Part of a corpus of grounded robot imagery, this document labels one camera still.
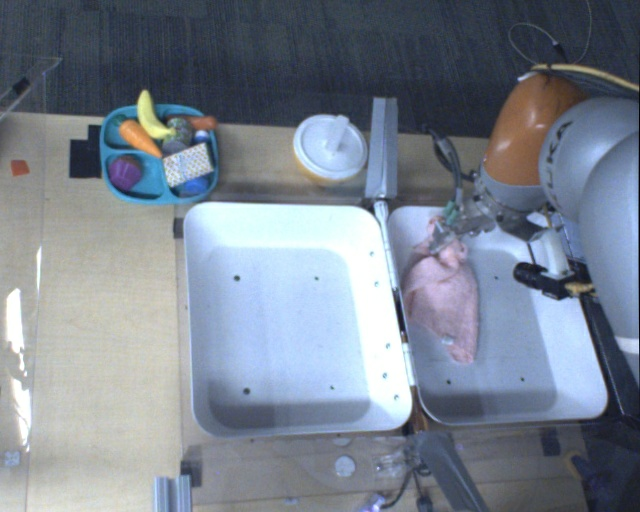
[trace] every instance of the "wooden table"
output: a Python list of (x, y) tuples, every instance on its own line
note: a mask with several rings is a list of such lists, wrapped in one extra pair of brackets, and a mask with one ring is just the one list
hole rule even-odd
[[(27, 510), (151, 510), (154, 477), (177, 476), (183, 455), (176, 209), (125, 203), (102, 180), (69, 178), (69, 141), (86, 139), (87, 126), (100, 124), (100, 118), (19, 116), (25, 130), (45, 123), (47, 134)], [(298, 200), (324, 200), (324, 193), (295, 170), (293, 129), (223, 124), (218, 137), (219, 188), (229, 191), (225, 198), (242, 197), (243, 182), (264, 176), (259, 193), (282, 191), (284, 181)], [(453, 141), (463, 169), (476, 167), (486, 141)], [(451, 177), (433, 156), (428, 137), (400, 137), (399, 170), (410, 176), (401, 182), (400, 195), (411, 192), (423, 202), (443, 204), (450, 194)], [(495, 510), (517, 510), (523, 503), (534, 503), (530, 510), (547, 510), (544, 505), (551, 503), (582, 510), (571, 508), (583, 504), (580, 484), (561, 460), (545, 460), (538, 451), (534, 447), (515, 462), (496, 457), (495, 467), (477, 455), (477, 474), (493, 475), (480, 486), (487, 501)], [(521, 468), (518, 476), (505, 477), (515, 466)], [(278, 471), (277, 460), (272, 470)], [(235, 484), (239, 489), (253, 485)], [(428, 485), (442, 507), (438, 510), (446, 510), (433, 480)], [(198, 510), (350, 511), (367, 495), (280, 498)], [(415, 496), (412, 487), (394, 510), (415, 510)]]

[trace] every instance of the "white lid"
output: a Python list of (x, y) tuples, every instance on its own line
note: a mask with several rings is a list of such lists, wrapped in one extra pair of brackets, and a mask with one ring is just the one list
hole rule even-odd
[(328, 180), (351, 178), (367, 161), (367, 143), (345, 116), (305, 119), (296, 130), (293, 148), (310, 172)]

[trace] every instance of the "purple block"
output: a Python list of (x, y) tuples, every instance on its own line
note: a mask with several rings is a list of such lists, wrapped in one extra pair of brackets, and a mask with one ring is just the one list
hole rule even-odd
[(140, 162), (131, 155), (116, 158), (109, 164), (109, 179), (118, 190), (128, 192), (142, 179)]

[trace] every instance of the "glass panel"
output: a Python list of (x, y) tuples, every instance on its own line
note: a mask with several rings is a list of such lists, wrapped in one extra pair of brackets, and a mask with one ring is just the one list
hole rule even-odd
[(0, 54), (0, 496), (24, 510), (46, 169), (46, 74), (59, 59)]

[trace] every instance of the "toy banana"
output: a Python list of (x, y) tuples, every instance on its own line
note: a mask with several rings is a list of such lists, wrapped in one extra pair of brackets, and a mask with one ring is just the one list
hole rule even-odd
[(138, 97), (138, 121), (154, 139), (164, 139), (175, 135), (175, 128), (165, 126), (156, 116), (153, 98), (151, 98), (151, 94), (146, 89)]

